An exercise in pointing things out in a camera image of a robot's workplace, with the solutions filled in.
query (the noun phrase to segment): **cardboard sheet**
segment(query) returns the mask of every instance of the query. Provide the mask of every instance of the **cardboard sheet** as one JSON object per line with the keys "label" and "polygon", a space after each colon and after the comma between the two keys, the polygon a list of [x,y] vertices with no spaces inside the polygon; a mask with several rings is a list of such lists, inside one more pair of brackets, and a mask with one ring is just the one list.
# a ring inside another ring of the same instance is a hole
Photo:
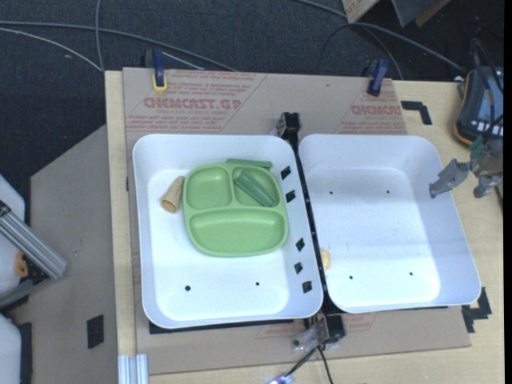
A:
{"label": "cardboard sheet", "polygon": [[[124,69],[132,258],[138,353],[150,373],[294,362],[291,338],[303,320],[151,334],[141,301],[137,209],[131,152],[143,135],[159,133],[272,134],[282,112],[299,112],[300,136],[313,133],[406,134],[391,80],[379,97],[368,78],[168,70],[168,90],[153,92],[151,70]],[[346,336],[326,352],[343,358],[468,346],[458,306],[344,314]]]}

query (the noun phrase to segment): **waffle cone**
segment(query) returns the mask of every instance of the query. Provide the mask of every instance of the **waffle cone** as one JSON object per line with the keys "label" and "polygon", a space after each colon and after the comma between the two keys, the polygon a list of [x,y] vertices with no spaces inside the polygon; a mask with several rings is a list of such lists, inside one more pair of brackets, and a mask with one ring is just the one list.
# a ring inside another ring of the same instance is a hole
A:
{"label": "waffle cone", "polygon": [[178,176],[173,183],[170,184],[168,191],[161,199],[163,209],[172,214],[178,211],[184,183],[185,177]]}
{"label": "waffle cone", "polygon": [[29,270],[23,255],[24,253],[20,250],[16,253],[16,264],[14,265],[14,271],[20,278],[26,278],[29,275]]}

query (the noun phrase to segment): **blue clamp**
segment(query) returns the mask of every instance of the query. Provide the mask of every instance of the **blue clamp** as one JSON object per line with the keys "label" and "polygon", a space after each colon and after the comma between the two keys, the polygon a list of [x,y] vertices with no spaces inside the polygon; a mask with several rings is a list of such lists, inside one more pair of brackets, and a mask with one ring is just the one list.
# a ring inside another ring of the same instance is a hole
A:
{"label": "blue clamp", "polygon": [[167,91],[167,78],[163,69],[163,56],[159,50],[153,50],[153,90],[156,93],[165,93]]}
{"label": "blue clamp", "polygon": [[372,94],[375,97],[379,95],[381,92],[382,80],[386,76],[388,69],[390,68],[390,63],[385,59],[378,60],[378,63],[374,70],[374,79],[370,81],[368,85],[368,90],[366,92],[368,94]]}

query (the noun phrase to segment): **hinged white tray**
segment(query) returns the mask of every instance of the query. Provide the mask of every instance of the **hinged white tray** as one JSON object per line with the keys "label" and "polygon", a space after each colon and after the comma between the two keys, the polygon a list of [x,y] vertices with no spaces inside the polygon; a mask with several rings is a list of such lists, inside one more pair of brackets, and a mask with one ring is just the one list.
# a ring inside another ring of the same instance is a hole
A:
{"label": "hinged white tray", "polygon": [[[330,254],[327,289],[341,310],[449,306],[478,298],[480,281],[451,194],[429,196],[428,183],[442,166],[427,140],[311,135],[302,140],[300,156],[319,245]],[[137,142],[133,158],[142,303],[153,323],[172,329],[318,312],[324,291],[287,142],[259,135],[151,134]],[[283,195],[294,190],[286,204],[288,239],[270,254],[203,254],[187,236],[182,209],[169,214],[160,206],[177,176],[228,158],[271,161]]]}

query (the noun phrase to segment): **white tray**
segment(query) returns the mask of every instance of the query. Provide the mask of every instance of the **white tray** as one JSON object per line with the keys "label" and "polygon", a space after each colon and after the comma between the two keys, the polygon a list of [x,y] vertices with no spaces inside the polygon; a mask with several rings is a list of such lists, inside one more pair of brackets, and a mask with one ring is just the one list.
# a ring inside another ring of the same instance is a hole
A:
{"label": "white tray", "polygon": [[[137,142],[133,158],[142,304],[154,324],[171,329],[307,318],[318,312],[322,285],[294,152],[286,142],[272,136],[152,134]],[[190,242],[183,208],[170,214],[160,206],[177,176],[228,158],[271,161],[283,195],[295,191],[286,204],[288,239],[272,253],[208,256]],[[291,174],[282,179],[288,166]]]}
{"label": "white tray", "polygon": [[329,296],[361,313],[474,302],[480,280],[442,165],[415,136],[311,135],[299,147]]}
{"label": "white tray", "polygon": [[11,320],[0,314],[0,384],[19,384],[22,336]]}
{"label": "white tray", "polygon": [[[299,149],[319,245],[330,254],[326,283],[336,306],[361,313],[478,298],[480,280],[452,196],[429,195],[429,182],[442,169],[432,144],[413,136],[311,135]],[[179,328],[307,318],[319,310],[323,291],[286,142],[152,134],[137,142],[133,157],[142,302],[153,323]],[[273,253],[205,255],[190,242],[182,209],[169,214],[159,204],[177,176],[228,158],[271,161],[283,195],[295,191],[286,204],[289,237]],[[291,174],[283,180],[287,166]]]}

